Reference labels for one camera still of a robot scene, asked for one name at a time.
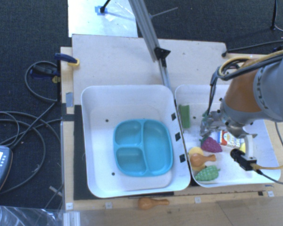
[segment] dark floor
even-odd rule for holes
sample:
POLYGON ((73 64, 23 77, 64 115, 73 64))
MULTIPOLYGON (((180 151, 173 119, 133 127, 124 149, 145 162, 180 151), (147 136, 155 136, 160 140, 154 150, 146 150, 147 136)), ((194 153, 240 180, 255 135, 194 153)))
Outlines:
MULTIPOLYGON (((145 0, 150 14, 177 10, 152 19, 159 38, 204 40, 226 43, 229 49, 283 40, 283 32, 271 31, 275 0, 145 0)), ((283 0, 278 3, 276 24, 283 29, 283 0)), ((67 0, 0 0, 0 111, 41 115, 51 105, 34 97, 24 83, 28 67, 41 60, 55 63, 54 53, 71 46, 67 31, 67 0)), ((270 53, 277 43, 245 53, 270 53)), ((32 88, 45 97, 56 98, 50 80, 32 81, 32 88)), ((61 117, 56 104, 44 117, 61 117)), ((23 116, 20 121, 32 123, 23 116)), ((59 133, 59 122, 53 124, 59 133)), ((0 122, 0 143, 16 133, 14 123, 0 122)), ((40 171, 23 186, 0 194, 0 205, 44 208, 53 195, 50 186, 61 186, 60 145, 48 128, 40 129, 46 143, 46 158, 40 171)), ((43 157, 41 139, 29 133, 14 149, 10 175, 2 191, 23 182, 38 168, 43 157)), ((61 198, 48 206, 56 209, 61 198)))

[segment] wooden surface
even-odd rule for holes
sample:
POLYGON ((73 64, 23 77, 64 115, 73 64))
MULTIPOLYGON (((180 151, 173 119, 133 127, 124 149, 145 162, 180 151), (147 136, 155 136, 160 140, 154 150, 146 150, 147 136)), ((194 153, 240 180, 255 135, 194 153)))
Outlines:
MULTIPOLYGON (((71 48, 61 48, 61 52, 72 55, 71 48)), ((61 74, 64 103, 66 93, 73 91, 73 68, 63 62, 61 74)), ((67 108, 67 113, 73 112, 73 107, 67 108)), ((283 149, 274 123, 266 121, 266 127, 282 165, 283 149)), ((283 135, 282 123, 279 128, 283 135)), ((164 197, 170 205, 147 211, 138 210, 138 199, 134 197, 74 201, 73 131, 73 122, 63 122, 65 205, 68 210, 81 211, 81 225, 90 225, 91 218, 92 225, 283 225, 283 185, 279 184, 189 187, 175 196, 164 197)), ((280 180, 283 181, 283 170, 280 180)))

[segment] blue plate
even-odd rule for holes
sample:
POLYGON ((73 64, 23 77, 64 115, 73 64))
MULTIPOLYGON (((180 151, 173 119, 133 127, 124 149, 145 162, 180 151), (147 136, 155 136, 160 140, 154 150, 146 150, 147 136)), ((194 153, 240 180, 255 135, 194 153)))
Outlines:
POLYGON ((117 166, 126 175, 159 176, 173 165, 171 137, 159 121, 140 119, 119 123, 113 144, 117 166))

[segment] robotic arm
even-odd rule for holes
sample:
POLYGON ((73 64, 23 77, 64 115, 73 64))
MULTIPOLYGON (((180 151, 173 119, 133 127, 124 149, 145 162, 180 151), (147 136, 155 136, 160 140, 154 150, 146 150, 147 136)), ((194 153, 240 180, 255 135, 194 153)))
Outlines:
POLYGON ((236 138, 243 138, 246 153, 234 149, 231 156, 245 170, 253 170, 251 164, 256 160, 252 153, 252 138, 256 135, 249 135, 243 127, 259 119, 283 121, 283 51, 257 60, 247 57, 230 60, 213 74, 211 88, 209 108, 200 134, 207 136, 225 127, 236 138), (230 69, 236 71, 227 74, 230 69), (221 99, 220 110, 210 112, 218 78, 233 80, 221 99))

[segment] green block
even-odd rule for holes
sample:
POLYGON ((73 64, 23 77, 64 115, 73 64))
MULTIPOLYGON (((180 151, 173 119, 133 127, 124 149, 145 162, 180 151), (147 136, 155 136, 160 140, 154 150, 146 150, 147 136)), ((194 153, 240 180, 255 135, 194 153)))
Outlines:
POLYGON ((184 129, 191 127, 190 122, 190 106, 189 105, 179 105, 179 114, 181 123, 184 129))

